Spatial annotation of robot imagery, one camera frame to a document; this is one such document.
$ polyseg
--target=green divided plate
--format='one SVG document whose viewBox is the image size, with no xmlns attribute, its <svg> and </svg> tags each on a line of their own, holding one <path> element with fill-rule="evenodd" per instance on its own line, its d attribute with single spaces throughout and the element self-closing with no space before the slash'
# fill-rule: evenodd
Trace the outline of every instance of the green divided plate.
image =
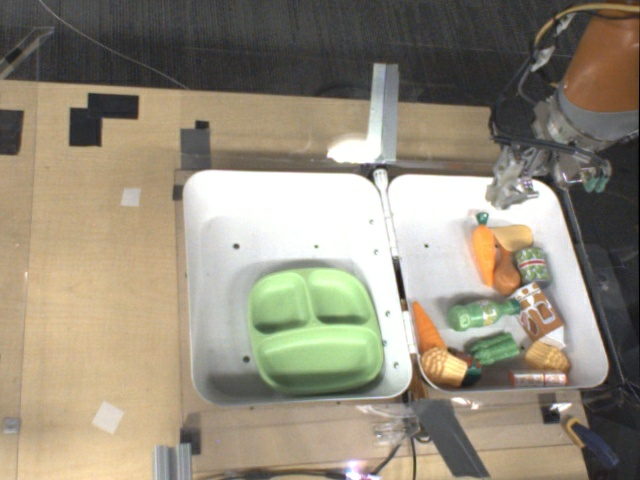
<svg viewBox="0 0 640 480">
<path fill-rule="evenodd" d="M 287 270 L 249 295 L 249 332 L 262 379 L 290 395 L 356 389 L 380 373 L 382 337 L 364 285 L 338 269 Z"/>
</svg>

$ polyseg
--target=wooden table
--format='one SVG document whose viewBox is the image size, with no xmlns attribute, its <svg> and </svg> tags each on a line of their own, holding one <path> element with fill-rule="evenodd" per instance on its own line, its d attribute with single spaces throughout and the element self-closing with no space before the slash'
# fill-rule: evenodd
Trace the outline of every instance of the wooden table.
<svg viewBox="0 0 640 480">
<path fill-rule="evenodd" d="M 89 92 L 138 95 L 139 117 L 105 119 L 102 147 L 70 147 L 69 109 L 86 107 Z M 20 154 L 0 156 L 0 418 L 17 416 L 22 424 L 19 434 L 0 434 L 0 478 L 151 478 L 153 447 L 175 446 L 185 407 L 204 404 L 189 399 L 188 375 L 181 378 L 185 336 L 172 200 L 180 129 L 209 121 L 214 157 L 231 163 L 285 158 L 292 166 L 322 168 L 335 137 L 366 132 L 368 107 L 366 101 L 0 82 L 0 109 L 25 112 Z M 401 104 L 399 157 L 453 160 L 488 173 L 498 150 L 488 142 L 487 118 L 484 108 Z M 141 190 L 139 206 L 121 205 L 126 188 Z M 124 411 L 113 434 L 92 425 L 103 401 Z M 578 393 L 558 401 L 585 420 Z M 481 403 L 493 409 L 459 417 L 493 478 L 587 477 L 581 452 L 560 426 L 542 424 L 535 396 Z M 342 460 L 329 453 L 328 433 L 316 436 L 313 449 L 299 446 L 289 454 L 271 409 L 198 410 L 208 431 L 226 437 L 215 457 L 194 457 L 197 471 Z M 346 419 L 325 427 L 360 439 L 348 453 L 370 463 L 387 453 L 374 446 L 355 408 L 339 411 Z M 324 428 L 326 408 L 294 412 Z M 360 421 L 351 434 L 350 418 Z M 304 439 L 304 426 L 291 428 L 287 439 Z M 418 478 L 450 477 L 433 445 L 420 445 L 418 453 Z M 403 448 L 384 477 L 408 478 L 410 469 Z"/>
</svg>

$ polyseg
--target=white wire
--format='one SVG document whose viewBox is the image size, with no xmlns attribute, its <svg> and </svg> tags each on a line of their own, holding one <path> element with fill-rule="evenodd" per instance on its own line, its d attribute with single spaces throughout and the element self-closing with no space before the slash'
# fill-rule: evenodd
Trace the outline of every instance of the white wire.
<svg viewBox="0 0 640 480">
<path fill-rule="evenodd" d="M 156 69 L 156 68 L 154 68 L 152 66 L 149 66 L 148 64 L 145 64 L 144 62 L 140 62 L 139 60 L 133 59 L 133 58 L 129 57 L 128 55 L 125 55 L 124 53 L 120 53 L 119 51 L 114 50 L 113 48 L 110 48 L 106 44 L 101 43 L 97 39 L 94 39 L 93 37 L 85 34 L 84 32 L 82 32 L 82 30 L 77 29 L 71 23 L 66 21 L 64 18 L 62 18 L 61 16 L 56 14 L 56 12 L 53 11 L 53 9 L 51 9 L 51 7 L 49 7 L 44 2 L 44 0 L 37 0 L 37 1 L 44 8 L 44 10 L 47 11 L 51 16 L 53 16 L 56 20 L 58 20 L 60 23 L 62 23 L 63 25 L 65 25 L 66 27 L 71 29 L 73 32 L 75 32 L 79 36 L 85 38 L 87 41 L 90 41 L 91 43 L 99 46 L 100 48 L 104 48 L 105 50 L 107 50 L 112 55 L 115 55 L 116 57 L 120 57 L 121 59 L 124 59 L 126 61 L 132 62 L 133 64 L 136 64 L 136 65 L 138 65 L 138 66 L 140 66 L 142 68 L 148 69 L 149 71 L 153 71 L 157 75 L 160 75 L 161 77 L 169 80 L 171 83 L 177 85 L 178 87 L 181 87 L 183 89 L 189 89 L 186 85 L 184 85 L 183 83 L 179 82 L 175 78 L 167 75 L 166 73 L 163 73 L 162 71 L 160 71 L 160 70 L 158 70 L 158 69 Z"/>
</svg>

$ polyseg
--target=white square marker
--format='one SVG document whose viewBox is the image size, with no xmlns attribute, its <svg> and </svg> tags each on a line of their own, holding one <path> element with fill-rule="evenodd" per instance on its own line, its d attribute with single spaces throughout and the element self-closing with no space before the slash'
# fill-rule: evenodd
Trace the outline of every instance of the white square marker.
<svg viewBox="0 0 640 480">
<path fill-rule="evenodd" d="M 91 423 L 109 434 L 115 434 L 122 416 L 124 416 L 122 409 L 118 409 L 109 402 L 102 402 Z"/>
<path fill-rule="evenodd" d="M 121 206 L 140 206 L 141 188 L 125 188 L 122 192 Z"/>
</svg>

